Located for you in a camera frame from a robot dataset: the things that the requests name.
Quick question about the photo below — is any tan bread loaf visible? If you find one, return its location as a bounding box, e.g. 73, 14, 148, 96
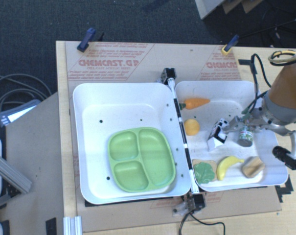
241, 156, 266, 179

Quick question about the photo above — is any green divided plate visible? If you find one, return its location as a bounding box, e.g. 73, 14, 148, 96
107, 127, 177, 193

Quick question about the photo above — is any orange carrot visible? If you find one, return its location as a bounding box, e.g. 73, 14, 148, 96
179, 97, 211, 111

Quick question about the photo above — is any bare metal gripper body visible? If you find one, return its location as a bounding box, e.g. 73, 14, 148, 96
235, 108, 295, 136

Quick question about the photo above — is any white plastic tray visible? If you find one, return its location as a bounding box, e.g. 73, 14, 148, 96
72, 82, 193, 205
174, 80, 289, 193

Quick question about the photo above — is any black cylinder on white bracket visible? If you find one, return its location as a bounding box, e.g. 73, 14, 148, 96
272, 130, 296, 170

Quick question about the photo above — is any yellow banana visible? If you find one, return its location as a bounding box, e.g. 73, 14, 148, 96
216, 155, 245, 182

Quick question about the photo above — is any thin black and white rod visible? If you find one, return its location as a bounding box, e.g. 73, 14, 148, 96
167, 77, 197, 194

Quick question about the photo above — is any bread slice with green lettuce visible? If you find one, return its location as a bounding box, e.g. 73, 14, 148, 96
192, 159, 218, 185

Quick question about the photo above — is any black and white milk carton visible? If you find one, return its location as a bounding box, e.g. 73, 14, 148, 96
206, 117, 230, 153

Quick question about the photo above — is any orange ball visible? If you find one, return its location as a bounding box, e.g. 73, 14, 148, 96
183, 118, 201, 137

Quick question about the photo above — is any small green can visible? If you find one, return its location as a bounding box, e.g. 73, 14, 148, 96
237, 126, 254, 148

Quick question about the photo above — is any brown cardboard board, red print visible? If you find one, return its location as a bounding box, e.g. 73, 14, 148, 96
64, 41, 283, 233

